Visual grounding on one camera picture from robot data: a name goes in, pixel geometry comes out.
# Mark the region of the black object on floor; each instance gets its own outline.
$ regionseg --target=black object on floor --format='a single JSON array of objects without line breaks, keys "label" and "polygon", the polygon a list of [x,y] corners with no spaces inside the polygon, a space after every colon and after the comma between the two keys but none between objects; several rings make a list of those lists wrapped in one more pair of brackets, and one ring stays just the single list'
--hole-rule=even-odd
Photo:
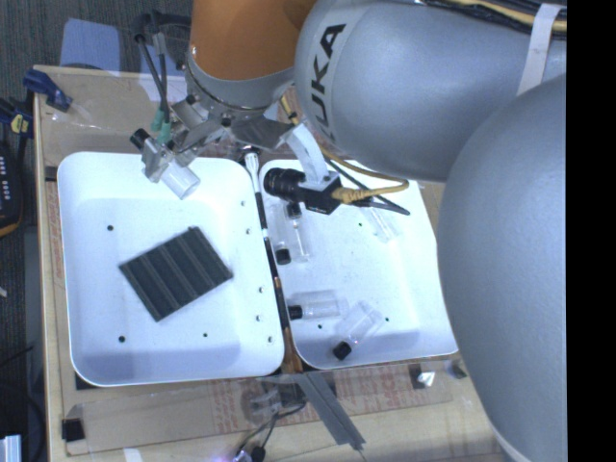
[{"label": "black object on floor", "polygon": [[233,277],[197,227],[119,268],[155,321]]}]

